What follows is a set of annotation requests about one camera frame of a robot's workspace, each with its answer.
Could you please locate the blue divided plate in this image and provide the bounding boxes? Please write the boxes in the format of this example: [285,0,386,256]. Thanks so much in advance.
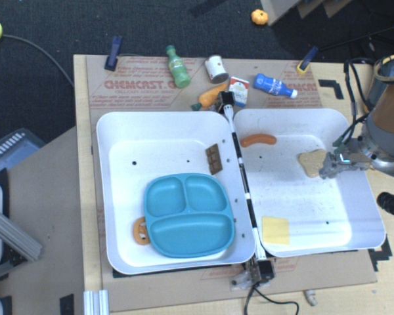
[142,173,236,259]

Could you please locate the white and orange carton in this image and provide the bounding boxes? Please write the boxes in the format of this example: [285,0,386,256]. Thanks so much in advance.
[228,75,250,108]

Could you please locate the orange toy pumpkin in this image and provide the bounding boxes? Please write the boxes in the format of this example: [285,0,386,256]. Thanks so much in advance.
[250,9,269,26]

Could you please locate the orange toy carrot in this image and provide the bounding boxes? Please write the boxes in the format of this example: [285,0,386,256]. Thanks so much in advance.
[190,83,229,112]

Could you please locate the blue plastic bottle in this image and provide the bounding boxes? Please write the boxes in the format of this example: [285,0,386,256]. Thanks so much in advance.
[252,73,299,100]

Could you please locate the brown toy chocolate bar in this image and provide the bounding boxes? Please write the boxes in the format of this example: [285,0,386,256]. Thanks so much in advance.
[205,143,224,176]

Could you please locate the black block with thin wires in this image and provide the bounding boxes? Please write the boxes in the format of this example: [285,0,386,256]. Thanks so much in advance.
[242,259,277,287]
[216,91,235,113]

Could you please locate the green plastic bottle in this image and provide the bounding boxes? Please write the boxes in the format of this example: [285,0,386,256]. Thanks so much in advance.
[165,45,192,89]

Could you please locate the orange toy sausage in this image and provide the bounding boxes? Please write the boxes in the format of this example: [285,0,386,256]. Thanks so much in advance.
[240,133,278,149]

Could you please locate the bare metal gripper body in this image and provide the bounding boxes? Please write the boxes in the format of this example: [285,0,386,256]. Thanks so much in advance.
[335,151,394,177]

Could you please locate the white small can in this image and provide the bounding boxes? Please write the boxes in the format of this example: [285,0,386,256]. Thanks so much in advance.
[204,54,230,85]

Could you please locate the thin black and white rod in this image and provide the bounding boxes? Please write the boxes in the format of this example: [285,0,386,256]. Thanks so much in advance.
[223,104,267,261]

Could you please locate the white plastic tray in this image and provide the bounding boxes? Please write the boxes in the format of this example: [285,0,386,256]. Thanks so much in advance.
[232,108,387,259]
[96,110,257,276]

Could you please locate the beige toy bread slice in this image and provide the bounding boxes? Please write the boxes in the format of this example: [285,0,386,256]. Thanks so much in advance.
[297,148,328,179]

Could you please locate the orange toy pretzel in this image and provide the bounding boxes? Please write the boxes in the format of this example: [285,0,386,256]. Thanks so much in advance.
[132,216,151,246]

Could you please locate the brown cardboard board red print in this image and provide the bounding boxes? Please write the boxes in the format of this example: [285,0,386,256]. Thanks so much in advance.
[85,55,379,313]

